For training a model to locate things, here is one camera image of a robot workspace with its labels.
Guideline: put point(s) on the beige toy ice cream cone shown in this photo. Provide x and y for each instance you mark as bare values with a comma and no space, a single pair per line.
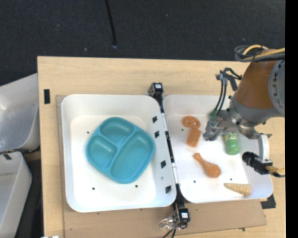
241,188

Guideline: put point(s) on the thin black and white rod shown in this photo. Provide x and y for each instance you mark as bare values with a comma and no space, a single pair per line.
169,142

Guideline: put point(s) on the green bottle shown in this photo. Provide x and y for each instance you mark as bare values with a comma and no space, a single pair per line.
231,145

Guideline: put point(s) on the blue divided plate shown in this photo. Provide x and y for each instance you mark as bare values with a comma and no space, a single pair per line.
121,150

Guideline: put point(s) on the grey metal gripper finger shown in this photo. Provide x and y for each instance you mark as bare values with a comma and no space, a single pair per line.
209,134

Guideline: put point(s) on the orange toy pretzel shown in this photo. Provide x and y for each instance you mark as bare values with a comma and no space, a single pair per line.
188,123

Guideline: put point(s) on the white plastic tray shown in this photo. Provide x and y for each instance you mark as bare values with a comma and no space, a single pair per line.
238,172
79,197

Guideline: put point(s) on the orange toy biscuit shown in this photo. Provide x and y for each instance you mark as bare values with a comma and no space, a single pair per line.
193,137

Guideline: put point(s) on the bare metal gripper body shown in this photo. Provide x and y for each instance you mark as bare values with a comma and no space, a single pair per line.
245,128

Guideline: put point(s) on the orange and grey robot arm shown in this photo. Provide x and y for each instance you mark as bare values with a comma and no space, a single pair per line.
255,88

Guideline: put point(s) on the black cylinder on white bracket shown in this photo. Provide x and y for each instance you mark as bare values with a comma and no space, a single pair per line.
255,161

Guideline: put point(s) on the orange toy chicken drumstick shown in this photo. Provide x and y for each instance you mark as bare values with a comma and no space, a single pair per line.
209,168

